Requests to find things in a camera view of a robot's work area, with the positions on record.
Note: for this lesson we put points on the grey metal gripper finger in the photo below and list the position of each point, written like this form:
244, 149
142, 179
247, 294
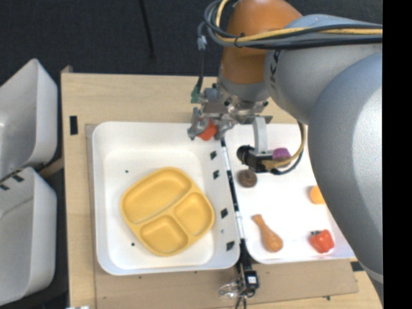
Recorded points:
194, 128
222, 128

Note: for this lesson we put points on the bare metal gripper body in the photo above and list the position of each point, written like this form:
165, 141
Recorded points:
236, 110

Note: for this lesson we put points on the orange toy food piece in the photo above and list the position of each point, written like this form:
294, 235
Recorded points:
208, 132

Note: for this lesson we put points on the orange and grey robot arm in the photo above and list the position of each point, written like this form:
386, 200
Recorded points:
338, 108

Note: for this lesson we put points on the white plastic tray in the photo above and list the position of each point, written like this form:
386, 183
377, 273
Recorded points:
151, 143
283, 198

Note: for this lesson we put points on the brown doughnut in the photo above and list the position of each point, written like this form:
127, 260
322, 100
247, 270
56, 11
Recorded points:
247, 179

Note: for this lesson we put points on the thin black and white rod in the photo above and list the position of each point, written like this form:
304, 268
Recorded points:
232, 188

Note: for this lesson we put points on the purple cupcake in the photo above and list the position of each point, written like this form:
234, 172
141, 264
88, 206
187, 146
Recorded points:
281, 153

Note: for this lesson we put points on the yellow divided plate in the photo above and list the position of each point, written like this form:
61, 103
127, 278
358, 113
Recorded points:
151, 198

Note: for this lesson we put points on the orange round toy food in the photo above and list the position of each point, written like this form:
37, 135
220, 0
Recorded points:
317, 195

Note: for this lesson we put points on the orange chicken drumstick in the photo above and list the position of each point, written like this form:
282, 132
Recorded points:
270, 238

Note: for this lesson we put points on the red bell pepper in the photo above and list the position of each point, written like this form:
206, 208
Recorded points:
322, 241

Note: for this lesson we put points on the black cylinder on white bracket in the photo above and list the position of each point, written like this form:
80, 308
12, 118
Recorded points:
250, 159

